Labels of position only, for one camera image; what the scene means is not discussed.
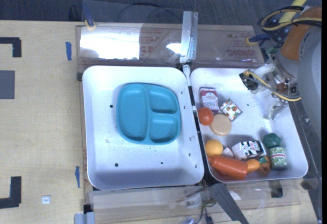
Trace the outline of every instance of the blue divided plate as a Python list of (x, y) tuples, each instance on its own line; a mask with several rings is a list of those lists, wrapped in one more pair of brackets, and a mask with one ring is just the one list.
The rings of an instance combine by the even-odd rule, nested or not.
[(180, 132), (180, 109), (169, 89), (146, 83), (129, 83), (119, 91), (116, 105), (119, 134), (138, 144), (162, 145)]

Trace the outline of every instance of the wooden table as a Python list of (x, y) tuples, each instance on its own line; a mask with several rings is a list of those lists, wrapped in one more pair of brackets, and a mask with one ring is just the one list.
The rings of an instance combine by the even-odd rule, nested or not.
[[(15, 71), (14, 99), (0, 99), (0, 198), (9, 197), (11, 177), (21, 176), (21, 203), (0, 209), (0, 223), (74, 223), (74, 214), (83, 212), (82, 124), (76, 78), (76, 26), (80, 24), (0, 21), (0, 37), (19, 37), (22, 53), (13, 57), (12, 45), (0, 44), (0, 71)], [(72, 47), (71, 60), (67, 42)], [(308, 193), (302, 188), (295, 193), (296, 205), (243, 213), (250, 223), (315, 223)], [(43, 196), (50, 196), (51, 201), (43, 204)], [(238, 223), (223, 212), (212, 216), (216, 222)], [(178, 223), (182, 219), (135, 223)]]

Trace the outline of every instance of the toy food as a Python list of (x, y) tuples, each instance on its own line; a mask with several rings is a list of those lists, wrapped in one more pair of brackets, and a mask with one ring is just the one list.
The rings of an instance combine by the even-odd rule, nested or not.
[(238, 180), (244, 179), (247, 174), (247, 164), (244, 161), (227, 158), (221, 155), (215, 155), (212, 158), (208, 157), (208, 161), (214, 169)]
[(219, 112), (218, 95), (212, 87), (200, 88), (201, 103), (204, 107), (210, 108), (214, 113)]
[(283, 147), (273, 147), (269, 149), (271, 169), (283, 170), (287, 168), (286, 151)]
[(198, 118), (202, 125), (208, 126), (214, 120), (214, 113), (208, 107), (201, 107), (198, 110)]
[(282, 139), (275, 133), (267, 134), (264, 136), (263, 143), (267, 148), (277, 147), (281, 144)]
[(228, 157), (228, 158), (235, 159), (234, 153), (233, 153), (232, 150), (231, 150), (230, 148), (228, 148), (228, 147), (224, 147), (222, 155), (223, 155), (223, 156), (226, 156), (226, 157)]
[(231, 149), (235, 155), (235, 158), (238, 160), (255, 158), (265, 153), (263, 145), (258, 140), (239, 142)]
[(231, 131), (231, 122), (224, 114), (215, 114), (214, 121), (210, 124), (211, 131), (218, 136), (228, 135)]
[(247, 164), (247, 173), (254, 172), (258, 170), (260, 167), (260, 162), (255, 159), (249, 159), (248, 161), (246, 161), (246, 164)]
[(231, 99), (226, 100), (220, 106), (220, 109), (231, 121), (236, 119), (242, 113), (242, 111), (235, 105), (235, 103)]
[(283, 170), (287, 168), (285, 148), (280, 147), (282, 139), (275, 133), (264, 136), (263, 143), (269, 148), (271, 169)]
[(207, 156), (221, 155), (223, 153), (223, 145), (219, 140), (208, 140), (204, 145)]
[(270, 164), (270, 159), (267, 156), (260, 156), (258, 159), (260, 166), (259, 166), (259, 172), (263, 176), (267, 176), (270, 171), (271, 171), (271, 164)]

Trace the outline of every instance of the black tape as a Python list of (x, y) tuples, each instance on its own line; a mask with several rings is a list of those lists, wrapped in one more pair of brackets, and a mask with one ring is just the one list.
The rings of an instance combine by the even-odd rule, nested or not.
[(11, 177), (9, 197), (0, 198), (0, 209), (19, 207), (20, 203), (21, 203), (21, 176)]
[(18, 37), (0, 37), (0, 44), (12, 44), (12, 57), (21, 58), (21, 40)]

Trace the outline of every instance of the metal leg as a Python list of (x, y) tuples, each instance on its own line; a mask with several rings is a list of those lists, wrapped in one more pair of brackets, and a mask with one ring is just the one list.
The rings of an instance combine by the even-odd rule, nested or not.
[(213, 198), (228, 214), (231, 220), (238, 220), (242, 224), (249, 224), (239, 206), (236, 204), (235, 200), (223, 183), (214, 184), (213, 186), (209, 187), (209, 190)]

